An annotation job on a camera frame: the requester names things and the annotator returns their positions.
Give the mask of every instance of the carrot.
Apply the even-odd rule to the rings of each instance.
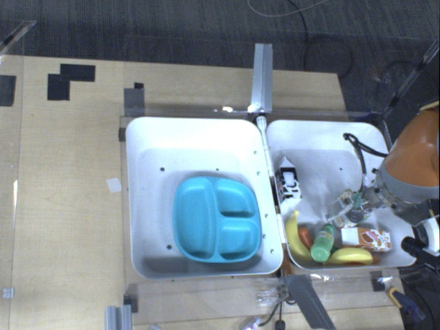
[[[310,233],[307,228],[299,228],[298,234],[303,245],[305,245],[309,250],[314,245],[311,240]]]

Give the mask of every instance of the blue plate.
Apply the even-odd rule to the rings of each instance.
[[[173,227],[180,252],[194,261],[236,263],[251,258],[260,247],[256,197],[233,179],[183,181],[175,193]]]

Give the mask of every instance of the food package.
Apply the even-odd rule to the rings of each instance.
[[[302,196],[295,166],[286,157],[276,171],[275,178],[281,214],[289,214],[301,201]]]
[[[369,228],[341,229],[342,244],[360,247],[370,252],[387,252],[391,249],[390,232]]]

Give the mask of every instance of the table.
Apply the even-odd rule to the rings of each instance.
[[[61,63],[95,65],[95,82],[71,82],[70,101],[48,101],[47,75],[59,74]],[[122,195],[111,192],[107,180],[121,180],[118,129],[123,89],[132,88],[134,82],[144,83],[148,104],[242,107],[250,99],[252,70],[24,58],[11,330],[103,329],[105,307],[122,305],[126,287]],[[333,74],[275,71],[274,103],[344,109]],[[398,273],[391,270],[390,275],[398,284]],[[318,294],[325,293],[327,284],[322,287]],[[338,300],[326,294],[324,305],[339,303],[329,311],[336,326],[403,329],[399,310],[384,292],[373,293],[369,287],[367,282],[355,293],[343,290]],[[155,314],[159,320],[168,319],[158,323],[163,330],[237,329],[255,308],[244,306],[243,316],[189,320],[194,313],[185,309],[180,315],[167,314],[168,303],[175,298],[172,292],[160,295],[163,298],[148,311],[159,312]],[[369,300],[368,307],[362,307],[365,297],[373,304]],[[224,299],[213,299],[213,304],[217,302]],[[198,306],[188,304],[188,309]],[[261,314],[269,311],[260,308]],[[297,307],[286,312],[288,329],[308,329]]]

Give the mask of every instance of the yellow banana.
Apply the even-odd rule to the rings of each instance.
[[[294,258],[311,261],[310,251],[303,242],[301,242],[298,234],[298,214],[299,211],[295,210],[294,215],[285,225],[287,242],[289,243],[289,249]]]
[[[362,263],[365,265],[370,265],[373,264],[373,255],[368,250],[364,250],[362,248],[341,248],[340,250],[334,252],[325,263]]]

